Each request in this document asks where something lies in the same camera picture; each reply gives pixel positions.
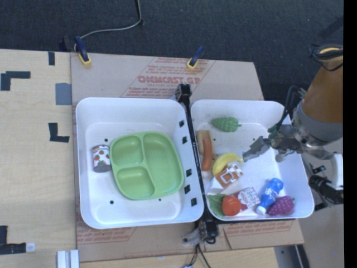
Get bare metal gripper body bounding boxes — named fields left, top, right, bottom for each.
left=269, top=123, right=334, bottom=161

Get white plastic tray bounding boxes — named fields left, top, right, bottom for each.
left=190, top=99, right=315, bottom=222
left=75, top=97, right=205, bottom=230

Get yellow banana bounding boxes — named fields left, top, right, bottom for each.
left=211, top=152, right=244, bottom=177

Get green grapes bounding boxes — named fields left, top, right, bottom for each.
left=210, top=117, right=242, bottom=133

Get orange and white carton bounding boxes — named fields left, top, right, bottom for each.
left=209, top=162, right=244, bottom=195

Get blue and white bottle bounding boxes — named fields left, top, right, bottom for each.
left=255, top=178, right=284, bottom=216

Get orange sausage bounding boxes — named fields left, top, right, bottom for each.
left=201, top=138, right=214, bottom=171

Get red and white packet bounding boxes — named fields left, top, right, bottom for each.
left=237, top=186, right=261, bottom=212

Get purple grapes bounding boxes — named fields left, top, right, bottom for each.
left=267, top=195, right=296, bottom=217

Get tan bread bun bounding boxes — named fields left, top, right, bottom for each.
left=196, top=130, right=214, bottom=156

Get orange tomato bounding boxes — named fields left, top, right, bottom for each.
left=221, top=195, right=242, bottom=217

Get thin black and white rod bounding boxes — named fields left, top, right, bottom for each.
left=182, top=93, right=213, bottom=223

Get green lettuce leaf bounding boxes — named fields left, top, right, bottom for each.
left=206, top=193, right=228, bottom=217

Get green divided plate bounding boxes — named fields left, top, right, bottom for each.
left=109, top=131, right=185, bottom=200

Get white can with tomato print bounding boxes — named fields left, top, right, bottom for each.
left=91, top=145, right=112, bottom=173

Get brown cardboard board, red print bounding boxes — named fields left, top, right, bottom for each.
left=70, top=51, right=305, bottom=262

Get black cylinder on white bracket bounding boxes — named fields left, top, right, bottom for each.
left=308, top=152, right=344, bottom=207

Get black block with thin wires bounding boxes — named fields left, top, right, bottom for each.
left=173, top=83, right=193, bottom=103
left=194, top=219, right=220, bottom=242

